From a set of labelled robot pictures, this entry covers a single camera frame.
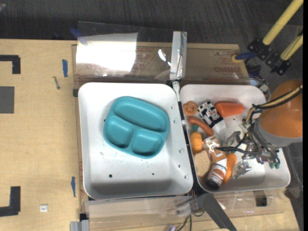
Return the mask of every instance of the yellow tube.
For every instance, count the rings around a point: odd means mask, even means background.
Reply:
[[[290,57],[303,45],[304,35],[297,36],[291,44],[281,53],[280,58],[284,61],[290,59]]]
[[[270,45],[273,40],[277,37],[283,27],[288,23],[296,11],[302,6],[304,0],[293,0],[286,10],[282,13],[278,21],[270,29],[267,35],[263,38],[263,43],[265,45]]]

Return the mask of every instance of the wooden table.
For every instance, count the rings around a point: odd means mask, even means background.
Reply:
[[[21,74],[12,74],[11,62],[0,62],[0,86],[14,86],[15,95],[14,114],[0,114],[0,206],[9,205],[11,186],[21,187],[21,211],[0,217],[0,230],[64,231],[71,221],[79,220],[74,44],[76,41],[0,39],[0,54],[21,58]],[[68,61],[68,77],[64,77],[62,59]],[[290,201],[283,194],[281,199],[283,213],[231,220],[239,230],[299,230]],[[47,212],[40,212],[43,204],[48,205]],[[216,228],[213,221],[193,223],[195,231]]]

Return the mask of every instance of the dark floor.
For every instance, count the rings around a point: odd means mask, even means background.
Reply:
[[[0,0],[0,38],[75,39],[70,28],[78,21],[156,27],[188,32],[189,42],[236,43],[242,51],[266,32],[292,0]],[[283,51],[303,26],[303,7],[273,42]],[[292,66],[283,76],[270,73],[262,62],[260,75],[273,90],[280,83],[303,79],[303,51],[290,59]],[[303,144],[294,146],[302,150]],[[302,177],[302,163],[296,165]],[[303,194],[293,200],[303,230]]]

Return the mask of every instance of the teal divided tray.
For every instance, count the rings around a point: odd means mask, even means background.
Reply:
[[[110,108],[103,134],[109,145],[128,154],[151,158],[163,148],[169,117],[159,107],[133,97],[120,97]]]

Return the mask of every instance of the toy donut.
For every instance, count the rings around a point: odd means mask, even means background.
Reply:
[[[198,106],[195,102],[189,101],[183,105],[183,112],[188,116],[193,116],[197,112]]]

